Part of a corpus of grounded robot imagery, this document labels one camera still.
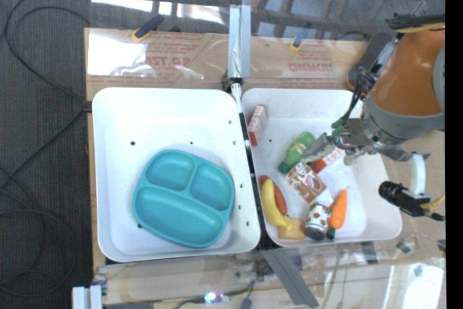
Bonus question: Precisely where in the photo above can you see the blue divided plate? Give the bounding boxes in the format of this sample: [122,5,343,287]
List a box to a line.
[131,149,237,249]

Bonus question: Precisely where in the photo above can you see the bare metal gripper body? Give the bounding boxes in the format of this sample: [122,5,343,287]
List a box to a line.
[327,118,386,156]

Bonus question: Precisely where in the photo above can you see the brown and white carton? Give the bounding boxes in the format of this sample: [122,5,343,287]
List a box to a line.
[284,161,327,204]

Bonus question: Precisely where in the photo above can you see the yellow bread slice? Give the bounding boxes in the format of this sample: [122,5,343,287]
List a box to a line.
[277,214,307,241]

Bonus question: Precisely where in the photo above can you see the white can with red print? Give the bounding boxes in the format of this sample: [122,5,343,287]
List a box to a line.
[304,203,332,241]

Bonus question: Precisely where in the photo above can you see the yellow banana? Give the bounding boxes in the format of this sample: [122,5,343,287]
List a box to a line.
[260,178,294,231]

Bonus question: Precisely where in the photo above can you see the orange carrot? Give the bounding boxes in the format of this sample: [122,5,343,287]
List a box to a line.
[326,188,349,240]

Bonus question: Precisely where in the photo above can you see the red and white carton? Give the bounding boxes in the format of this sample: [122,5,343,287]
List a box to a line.
[247,104,269,147]

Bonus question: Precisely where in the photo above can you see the brown cardboard board red print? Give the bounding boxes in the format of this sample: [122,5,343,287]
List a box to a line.
[83,27,446,305]

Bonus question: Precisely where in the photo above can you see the red sausage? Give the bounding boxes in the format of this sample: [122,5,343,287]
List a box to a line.
[258,174,288,216]

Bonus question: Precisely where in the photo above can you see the orange and white packet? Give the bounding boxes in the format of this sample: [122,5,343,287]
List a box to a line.
[311,147,347,174]

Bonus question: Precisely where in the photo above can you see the black cylinder on white bracket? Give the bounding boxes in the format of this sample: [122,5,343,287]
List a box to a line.
[378,151,433,218]

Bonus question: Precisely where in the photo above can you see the white plastic tray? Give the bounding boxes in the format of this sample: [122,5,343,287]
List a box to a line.
[91,86,262,263]
[241,88,404,248]

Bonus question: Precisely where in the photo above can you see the green bottle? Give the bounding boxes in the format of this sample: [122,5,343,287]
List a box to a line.
[277,131,316,175]

